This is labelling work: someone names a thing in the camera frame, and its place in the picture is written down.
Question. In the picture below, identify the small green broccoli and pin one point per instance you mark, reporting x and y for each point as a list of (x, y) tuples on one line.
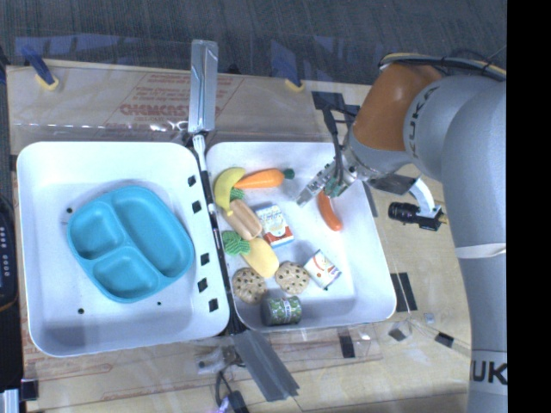
[(237, 194)]

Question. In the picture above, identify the orange carrot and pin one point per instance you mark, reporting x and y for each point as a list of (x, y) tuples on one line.
[(260, 179)]

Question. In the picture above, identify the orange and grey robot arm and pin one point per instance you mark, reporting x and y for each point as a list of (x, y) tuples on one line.
[(469, 153)]

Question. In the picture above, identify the yellow banana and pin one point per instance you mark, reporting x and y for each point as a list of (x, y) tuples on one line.
[(222, 187)]

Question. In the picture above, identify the yellow oval toy food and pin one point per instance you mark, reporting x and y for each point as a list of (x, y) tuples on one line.
[(261, 258)]

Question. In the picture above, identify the orange sausage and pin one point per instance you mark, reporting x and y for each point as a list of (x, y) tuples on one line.
[(330, 215)]

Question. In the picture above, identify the brown cardboard board red print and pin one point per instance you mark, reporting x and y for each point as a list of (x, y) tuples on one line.
[(107, 93)]

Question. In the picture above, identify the tan chocolate chip biscuit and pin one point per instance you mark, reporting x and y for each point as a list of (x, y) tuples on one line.
[(249, 285), (292, 278)]

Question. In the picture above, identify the tan hot dog bun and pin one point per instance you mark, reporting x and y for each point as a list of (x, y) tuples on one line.
[(244, 222)]

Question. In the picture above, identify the white plastic tray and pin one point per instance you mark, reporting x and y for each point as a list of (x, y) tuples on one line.
[(366, 291), (47, 179)]

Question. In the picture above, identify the white can red print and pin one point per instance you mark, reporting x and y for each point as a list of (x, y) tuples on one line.
[(322, 270)]

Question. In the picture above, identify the blue divided plate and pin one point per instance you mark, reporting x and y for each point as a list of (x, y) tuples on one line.
[(129, 243)]

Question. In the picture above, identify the black cylinder on white bracket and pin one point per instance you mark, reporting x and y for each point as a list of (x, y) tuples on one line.
[(404, 213)]

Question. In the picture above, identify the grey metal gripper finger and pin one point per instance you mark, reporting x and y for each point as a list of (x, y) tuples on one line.
[(309, 192)]

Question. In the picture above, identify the white blue red carton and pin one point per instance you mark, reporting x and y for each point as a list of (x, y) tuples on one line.
[(274, 226)]

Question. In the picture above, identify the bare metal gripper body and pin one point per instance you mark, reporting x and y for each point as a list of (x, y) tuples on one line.
[(348, 174)]

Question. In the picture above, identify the green can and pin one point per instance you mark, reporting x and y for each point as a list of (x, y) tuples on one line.
[(282, 311)]

